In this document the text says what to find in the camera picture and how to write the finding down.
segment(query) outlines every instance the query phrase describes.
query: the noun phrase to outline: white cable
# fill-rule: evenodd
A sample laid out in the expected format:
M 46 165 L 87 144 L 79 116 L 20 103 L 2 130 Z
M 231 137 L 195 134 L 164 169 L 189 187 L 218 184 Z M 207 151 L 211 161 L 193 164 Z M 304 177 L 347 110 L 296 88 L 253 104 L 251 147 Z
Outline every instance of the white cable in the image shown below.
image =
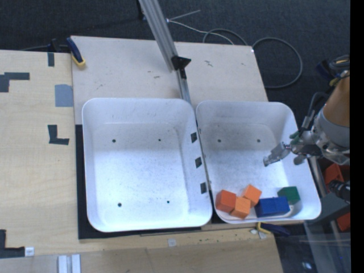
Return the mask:
M 188 25 L 186 25 L 186 24 L 183 24 L 183 23 L 180 23 L 180 22 L 177 22 L 177 21 L 174 21 L 174 20 L 167 19 L 167 23 L 168 23 L 168 22 L 172 22 L 172 23 L 175 23 L 175 24 L 181 25 L 181 26 L 186 27 L 186 28 L 188 28 L 188 29 L 190 29 L 190 30 L 197 31 L 197 32 L 199 32 L 199 33 L 201 33 L 201 34 L 207 34 L 207 33 L 209 33 L 208 31 L 198 30 L 198 29 L 196 29 L 196 28 L 193 28 L 193 27 L 191 27 L 191 26 L 188 26 Z M 214 32 L 210 32 L 209 34 L 220 36 L 221 38 L 226 39 L 229 43 L 234 44 L 234 43 L 233 43 L 230 39 L 228 39 L 227 37 L 225 37 L 225 36 L 223 36 L 223 35 L 221 35 L 221 34 L 216 34 L 216 33 L 214 33 Z

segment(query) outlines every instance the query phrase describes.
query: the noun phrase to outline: white tray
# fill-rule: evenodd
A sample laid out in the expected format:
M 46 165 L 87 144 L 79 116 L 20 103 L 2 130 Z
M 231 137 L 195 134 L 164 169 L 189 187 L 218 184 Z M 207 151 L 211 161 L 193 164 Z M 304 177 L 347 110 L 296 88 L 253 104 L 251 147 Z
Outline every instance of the white tray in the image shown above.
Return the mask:
M 188 228 L 212 215 L 195 113 L 181 99 L 94 98 L 82 109 L 87 215 L 103 232 Z
M 257 221 L 311 220 L 319 216 L 321 202 L 307 162 L 296 166 L 294 154 L 265 167 L 263 158 L 297 130 L 292 110 L 278 102 L 203 101 L 196 109 L 202 149 L 213 200 L 228 190 L 240 195 L 252 184 L 261 198 L 277 197 L 282 187 L 296 186 L 301 201 L 283 216 L 257 218 L 255 210 L 244 219 L 217 210 L 231 224 Z

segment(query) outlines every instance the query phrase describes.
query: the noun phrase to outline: blue block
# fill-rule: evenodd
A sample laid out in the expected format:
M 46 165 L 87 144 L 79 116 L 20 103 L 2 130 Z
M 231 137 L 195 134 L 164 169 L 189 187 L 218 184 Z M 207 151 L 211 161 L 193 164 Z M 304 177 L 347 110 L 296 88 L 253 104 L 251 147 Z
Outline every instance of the blue block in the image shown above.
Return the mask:
M 286 196 L 262 198 L 255 206 L 257 217 L 279 216 L 289 212 Z

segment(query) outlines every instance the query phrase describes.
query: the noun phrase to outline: block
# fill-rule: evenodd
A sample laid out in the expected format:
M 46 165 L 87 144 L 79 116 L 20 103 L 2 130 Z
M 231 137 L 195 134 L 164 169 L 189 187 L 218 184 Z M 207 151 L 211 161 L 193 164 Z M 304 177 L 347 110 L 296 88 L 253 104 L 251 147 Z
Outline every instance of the block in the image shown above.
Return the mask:
M 254 187 L 253 185 L 249 184 L 244 189 L 241 196 L 250 200 L 250 207 L 252 208 L 257 205 L 261 194 L 262 191 L 260 191 L 257 187 Z
M 289 204 L 296 204 L 301 200 L 296 186 L 284 187 L 278 191 L 278 196 L 286 196 Z
M 235 208 L 237 195 L 227 190 L 221 190 L 216 196 L 216 209 L 230 213 Z
M 279 216 L 289 212 L 286 196 L 262 198 L 255 206 L 257 217 Z
M 249 215 L 249 213 L 250 213 L 250 200 L 244 197 L 237 196 L 235 202 L 235 208 L 230 212 L 230 215 L 241 218 L 243 220 Z

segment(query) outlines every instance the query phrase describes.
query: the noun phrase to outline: orange block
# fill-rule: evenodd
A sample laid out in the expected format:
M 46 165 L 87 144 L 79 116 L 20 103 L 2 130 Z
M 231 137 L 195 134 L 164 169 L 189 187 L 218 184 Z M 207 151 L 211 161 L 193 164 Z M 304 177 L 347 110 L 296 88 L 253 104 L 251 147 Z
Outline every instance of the orange block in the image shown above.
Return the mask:
M 227 190 L 221 190 L 216 196 L 216 209 L 223 212 L 231 212 L 235 208 L 237 195 Z
M 230 212 L 231 216 L 244 219 L 250 213 L 250 200 L 244 197 L 237 197 L 235 208 Z
M 242 197 L 250 200 L 250 207 L 254 207 L 257 205 L 260 196 L 262 195 L 262 191 L 260 191 L 257 187 L 249 184 L 243 191 Z

